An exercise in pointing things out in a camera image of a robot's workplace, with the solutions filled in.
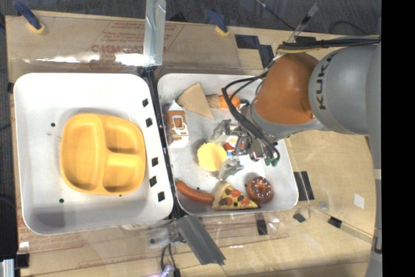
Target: toy sausage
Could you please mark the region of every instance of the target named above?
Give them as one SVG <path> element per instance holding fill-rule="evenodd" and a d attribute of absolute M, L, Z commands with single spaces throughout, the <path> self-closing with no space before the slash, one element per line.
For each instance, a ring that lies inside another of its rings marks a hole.
<path fill-rule="evenodd" d="M 185 197 L 188 197 L 191 200 L 210 204 L 213 202 L 214 197 L 212 194 L 201 193 L 193 188 L 190 188 L 181 180 L 176 181 L 176 188 L 181 194 L 183 194 Z"/>

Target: blue clamp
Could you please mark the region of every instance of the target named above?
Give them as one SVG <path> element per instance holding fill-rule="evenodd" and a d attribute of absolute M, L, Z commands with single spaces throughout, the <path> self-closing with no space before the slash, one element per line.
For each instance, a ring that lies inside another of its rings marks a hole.
<path fill-rule="evenodd" d="M 33 14 L 29 7 L 23 4 L 21 1 L 16 1 L 14 3 L 14 9 L 17 12 L 25 17 L 27 20 L 26 26 L 33 32 L 40 34 L 45 29 L 45 26 L 38 20 L 38 18 Z"/>
<path fill-rule="evenodd" d="M 216 25 L 216 31 L 223 37 L 229 35 L 230 31 L 225 24 L 225 19 L 222 14 L 214 10 L 205 10 L 205 23 L 213 23 Z"/>

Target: white label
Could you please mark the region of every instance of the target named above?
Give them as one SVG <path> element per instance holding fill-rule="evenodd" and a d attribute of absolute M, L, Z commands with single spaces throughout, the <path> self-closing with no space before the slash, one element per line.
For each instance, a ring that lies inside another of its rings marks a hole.
<path fill-rule="evenodd" d="M 355 194 L 354 204 L 355 206 L 364 209 L 364 197 L 361 197 L 359 194 Z"/>

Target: yellow plate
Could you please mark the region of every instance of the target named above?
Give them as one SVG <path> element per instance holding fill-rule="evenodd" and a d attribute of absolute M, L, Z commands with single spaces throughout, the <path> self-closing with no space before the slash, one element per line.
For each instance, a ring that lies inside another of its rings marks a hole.
<path fill-rule="evenodd" d="M 145 142 L 131 121 L 112 115 L 74 115 L 65 124 L 60 148 L 62 177 L 77 191 L 122 195 L 143 182 Z"/>

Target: chocolate donut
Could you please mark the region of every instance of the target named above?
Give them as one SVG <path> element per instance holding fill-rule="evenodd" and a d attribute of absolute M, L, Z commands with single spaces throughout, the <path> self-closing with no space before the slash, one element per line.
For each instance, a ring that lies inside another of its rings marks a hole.
<path fill-rule="evenodd" d="M 249 180 L 246 185 L 246 192 L 248 197 L 255 202 L 268 202 L 273 194 L 272 186 L 262 176 L 256 176 Z"/>

